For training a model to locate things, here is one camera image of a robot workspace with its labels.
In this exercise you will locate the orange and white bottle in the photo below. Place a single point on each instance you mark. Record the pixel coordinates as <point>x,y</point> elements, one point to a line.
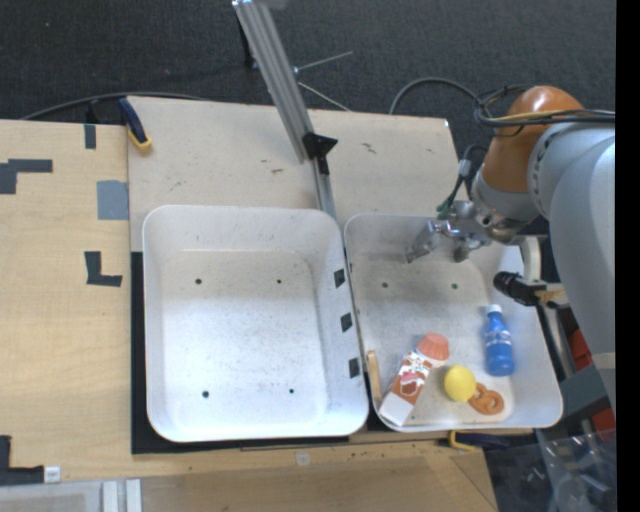
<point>412,380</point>

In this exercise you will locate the brown pretzel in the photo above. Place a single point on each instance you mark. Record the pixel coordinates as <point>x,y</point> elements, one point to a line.
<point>489,401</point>

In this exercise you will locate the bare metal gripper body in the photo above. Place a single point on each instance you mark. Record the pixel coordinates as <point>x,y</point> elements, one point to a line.
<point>470,222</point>

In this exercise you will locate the white plastic tray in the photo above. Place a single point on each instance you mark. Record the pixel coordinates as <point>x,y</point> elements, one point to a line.
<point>245,330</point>
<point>425,305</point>

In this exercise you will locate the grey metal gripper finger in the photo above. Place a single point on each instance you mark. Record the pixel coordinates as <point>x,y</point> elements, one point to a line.
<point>421,245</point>
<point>462,250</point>

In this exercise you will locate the black cylinder on white bracket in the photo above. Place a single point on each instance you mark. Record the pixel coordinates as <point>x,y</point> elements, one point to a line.
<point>515,287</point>

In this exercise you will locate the blue plastic bottle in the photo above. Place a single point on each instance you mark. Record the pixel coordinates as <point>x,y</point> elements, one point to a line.
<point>497,345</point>

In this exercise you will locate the yellow lemon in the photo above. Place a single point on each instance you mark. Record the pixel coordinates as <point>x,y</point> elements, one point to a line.
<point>459,383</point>

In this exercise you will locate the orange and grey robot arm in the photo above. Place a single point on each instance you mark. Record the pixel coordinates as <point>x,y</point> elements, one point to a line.
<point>575,190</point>

